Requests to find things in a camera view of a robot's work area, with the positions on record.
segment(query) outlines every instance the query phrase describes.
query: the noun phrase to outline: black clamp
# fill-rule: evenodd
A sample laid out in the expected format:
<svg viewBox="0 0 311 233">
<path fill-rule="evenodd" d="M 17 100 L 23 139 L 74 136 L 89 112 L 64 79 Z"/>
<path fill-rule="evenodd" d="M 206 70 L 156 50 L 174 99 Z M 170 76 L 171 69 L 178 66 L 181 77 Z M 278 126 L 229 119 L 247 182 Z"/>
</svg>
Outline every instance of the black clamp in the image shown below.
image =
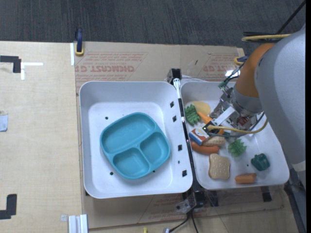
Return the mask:
<svg viewBox="0 0 311 233">
<path fill-rule="evenodd" d="M 21 69 L 20 69 L 21 59 L 18 56 L 0 55 L 0 62 L 13 63 L 13 72 L 14 73 L 21 72 Z"/>
<path fill-rule="evenodd" d="M 82 56 L 84 51 L 83 51 L 83 45 L 82 45 L 82 29 L 78 28 L 75 33 L 75 41 L 77 42 L 75 46 L 75 55 L 77 56 Z"/>
</svg>

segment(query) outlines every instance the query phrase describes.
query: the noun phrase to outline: white plastic tray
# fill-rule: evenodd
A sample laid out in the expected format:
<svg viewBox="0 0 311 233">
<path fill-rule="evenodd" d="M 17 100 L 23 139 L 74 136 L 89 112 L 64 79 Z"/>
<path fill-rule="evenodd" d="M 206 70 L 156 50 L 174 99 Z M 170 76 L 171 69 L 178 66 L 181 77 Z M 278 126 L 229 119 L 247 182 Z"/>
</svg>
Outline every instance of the white plastic tray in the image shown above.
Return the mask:
<svg viewBox="0 0 311 233">
<path fill-rule="evenodd" d="M 175 88 L 167 82 L 87 82 L 80 89 L 83 174 L 94 198 L 182 193 L 192 185 L 187 144 Z M 130 180 L 110 164 L 100 147 L 102 130 L 123 116 L 146 113 L 171 146 L 169 159 L 150 174 Z"/>
<path fill-rule="evenodd" d="M 181 96 L 184 107 L 189 106 L 193 101 L 204 101 L 213 110 L 219 102 L 222 91 L 218 88 L 218 82 L 187 82 L 181 87 Z M 255 129 L 260 128 L 265 122 L 265 116 Z M 187 124 L 188 132 L 194 127 Z M 193 161 L 198 182 L 208 190 L 219 190 L 229 188 L 241 188 L 250 186 L 279 185 L 287 182 L 289 169 L 282 151 L 281 145 L 276 138 L 270 124 L 264 130 L 256 134 L 249 134 L 241 137 L 246 151 L 239 157 L 232 157 L 227 150 L 228 143 L 221 146 L 219 155 L 230 159 L 230 177 L 228 180 L 214 180 L 208 175 L 208 155 L 199 154 L 193 151 Z M 250 160 L 255 154 L 264 153 L 270 162 L 270 167 L 264 171 L 258 171 L 251 164 Z M 257 173 L 256 182 L 253 184 L 236 184 L 235 176 L 242 173 Z"/>
</svg>

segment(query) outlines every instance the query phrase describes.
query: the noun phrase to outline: metal bracket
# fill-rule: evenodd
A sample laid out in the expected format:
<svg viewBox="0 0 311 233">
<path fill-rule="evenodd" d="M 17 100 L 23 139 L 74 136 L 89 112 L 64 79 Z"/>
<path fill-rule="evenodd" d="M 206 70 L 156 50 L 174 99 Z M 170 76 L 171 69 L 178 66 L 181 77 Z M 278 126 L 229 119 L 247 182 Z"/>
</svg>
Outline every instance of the metal bracket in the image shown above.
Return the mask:
<svg viewBox="0 0 311 233">
<path fill-rule="evenodd" d="M 171 68 L 169 73 L 167 74 L 167 82 L 173 84 L 174 79 L 182 79 L 181 69 Z"/>
<path fill-rule="evenodd" d="M 87 214 L 69 216 L 68 233 L 88 233 Z"/>
<path fill-rule="evenodd" d="M 175 205 L 175 211 L 186 214 L 192 209 L 203 207 L 206 203 L 207 200 L 203 191 L 192 192 L 185 200 Z"/>
</svg>

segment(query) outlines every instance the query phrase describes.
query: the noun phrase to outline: toy green pepper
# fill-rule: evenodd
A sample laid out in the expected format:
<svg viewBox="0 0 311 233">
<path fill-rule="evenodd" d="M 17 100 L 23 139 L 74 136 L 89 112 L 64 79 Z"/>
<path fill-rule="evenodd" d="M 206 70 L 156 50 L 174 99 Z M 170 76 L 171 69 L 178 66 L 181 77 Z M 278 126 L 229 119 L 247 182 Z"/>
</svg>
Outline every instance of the toy green pepper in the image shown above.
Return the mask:
<svg viewBox="0 0 311 233">
<path fill-rule="evenodd" d="M 264 171 L 270 166 L 268 158 L 264 153 L 255 154 L 255 157 L 251 159 L 251 163 L 258 171 Z"/>
</svg>

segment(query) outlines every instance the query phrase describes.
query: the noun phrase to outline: yellow cable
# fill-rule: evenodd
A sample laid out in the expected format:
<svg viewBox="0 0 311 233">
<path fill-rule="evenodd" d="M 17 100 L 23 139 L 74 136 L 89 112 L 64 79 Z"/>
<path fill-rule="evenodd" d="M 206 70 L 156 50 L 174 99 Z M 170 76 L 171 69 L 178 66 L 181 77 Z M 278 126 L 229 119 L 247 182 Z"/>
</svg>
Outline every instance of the yellow cable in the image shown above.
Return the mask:
<svg viewBox="0 0 311 233">
<path fill-rule="evenodd" d="M 272 34 L 272 35 L 255 35 L 255 36 L 246 36 L 243 37 L 242 41 L 248 41 L 248 40 L 260 40 L 260 39 L 276 39 L 276 38 L 285 38 L 287 36 L 291 35 L 288 34 Z"/>
<path fill-rule="evenodd" d="M 231 130 L 231 131 L 236 131 L 236 132 L 245 133 L 245 134 L 254 134 L 254 133 L 258 133 L 258 132 L 262 131 L 264 129 L 264 127 L 266 127 L 267 124 L 268 124 L 268 119 L 266 119 L 266 121 L 264 122 L 263 126 L 260 129 L 255 130 L 255 131 L 239 130 L 239 129 L 229 128 L 229 127 L 214 126 L 214 125 L 209 125 L 207 127 L 207 129 L 209 131 L 211 131 L 213 129 L 223 129 L 223 130 Z"/>
</svg>

